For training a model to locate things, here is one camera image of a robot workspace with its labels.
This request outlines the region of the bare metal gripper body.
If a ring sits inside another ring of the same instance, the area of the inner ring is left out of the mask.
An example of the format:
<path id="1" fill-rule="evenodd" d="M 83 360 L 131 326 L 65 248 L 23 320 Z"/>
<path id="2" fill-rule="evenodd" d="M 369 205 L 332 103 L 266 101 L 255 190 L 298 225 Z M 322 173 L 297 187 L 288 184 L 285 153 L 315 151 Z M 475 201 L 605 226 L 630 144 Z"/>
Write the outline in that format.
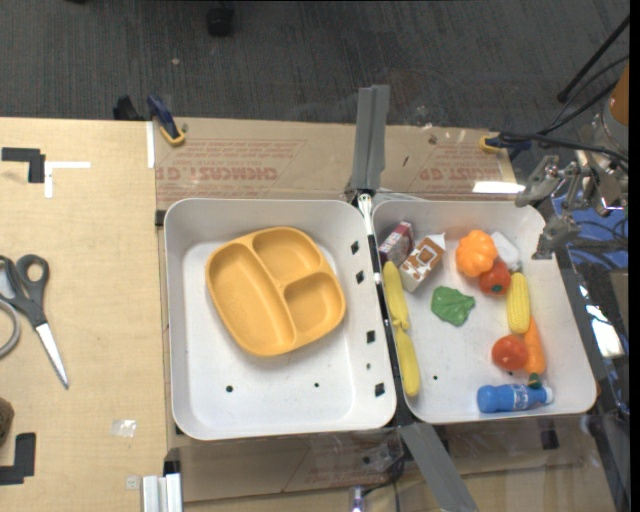
<path id="1" fill-rule="evenodd" d="M 565 205 L 570 210 L 592 209 L 598 215 L 624 211 L 628 206 L 628 179 L 611 157 L 576 150 L 569 165 Z"/>

